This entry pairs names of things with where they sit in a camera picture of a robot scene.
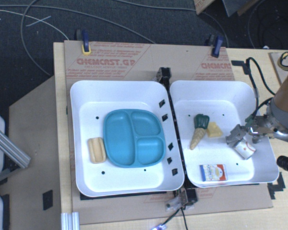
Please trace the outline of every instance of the wooden table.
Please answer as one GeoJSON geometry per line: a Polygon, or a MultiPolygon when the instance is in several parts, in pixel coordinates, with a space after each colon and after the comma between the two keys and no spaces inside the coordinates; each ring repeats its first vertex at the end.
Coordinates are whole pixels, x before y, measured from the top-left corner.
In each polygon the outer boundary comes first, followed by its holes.
{"type": "MultiPolygon", "coordinates": [[[[270,52],[283,52],[277,50],[263,49],[233,49],[228,48],[227,54],[230,60],[245,60],[253,57],[257,60],[263,71],[267,85],[274,91],[279,88],[276,73],[269,58],[270,52]]],[[[54,44],[54,65],[56,84],[56,105],[57,105],[57,126],[58,126],[58,149],[60,163],[60,195],[61,212],[72,213],[72,192],[70,176],[68,120],[66,115],[67,97],[64,68],[64,44],[54,44]]],[[[235,80],[243,81],[251,86],[249,77],[243,74],[241,67],[233,67],[235,80]]],[[[266,91],[258,71],[252,70],[253,78],[257,84],[261,103],[270,97],[266,91]]],[[[288,156],[288,143],[273,139],[271,140],[275,156],[288,156]]],[[[204,214],[186,216],[188,228],[201,230],[228,230],[228,229],[252,229],[252,230],[288,230],[288,172],[282,172],[286,188],[283,192],[276,193],[276,200],[273,201],[273,208],[234,211],[227,213],[204,214]]],[[[81,230],[149,230],[162,223],[165,218],[153,218],[145,220],[132,220],[113,223],[101,223],[92,225],[81,225],[81,230]]],[[[167,223],[168,229],[184,229],[184,222],[181,216],[174,217],[167,223]]]]}

